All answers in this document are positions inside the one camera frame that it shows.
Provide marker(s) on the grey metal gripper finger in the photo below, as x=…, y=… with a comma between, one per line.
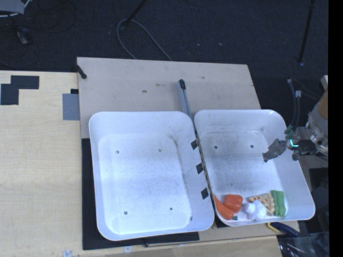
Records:
x=279, y=143
x=271, y=154

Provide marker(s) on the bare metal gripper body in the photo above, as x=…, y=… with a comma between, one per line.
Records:
x=308, y=144

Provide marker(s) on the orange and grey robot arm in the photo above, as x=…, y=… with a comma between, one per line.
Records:
x=321, y=111

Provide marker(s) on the white plastic tray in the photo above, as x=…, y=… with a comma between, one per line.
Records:
x=144, y=178
x=241, y=165

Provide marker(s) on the pizza slice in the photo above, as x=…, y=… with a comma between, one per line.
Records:
x=264, y=200

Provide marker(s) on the green bean pods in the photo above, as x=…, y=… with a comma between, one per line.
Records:
x=279, y=202

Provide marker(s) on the white crumpled lump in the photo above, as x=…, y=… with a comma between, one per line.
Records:
x=256, y=210

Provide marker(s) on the orange bell pepper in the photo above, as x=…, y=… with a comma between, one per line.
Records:
x=233, y=202

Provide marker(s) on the orange carrot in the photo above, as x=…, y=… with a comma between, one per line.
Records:
x=223, y=210

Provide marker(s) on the pale wood board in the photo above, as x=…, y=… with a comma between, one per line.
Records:
x=150, y=90

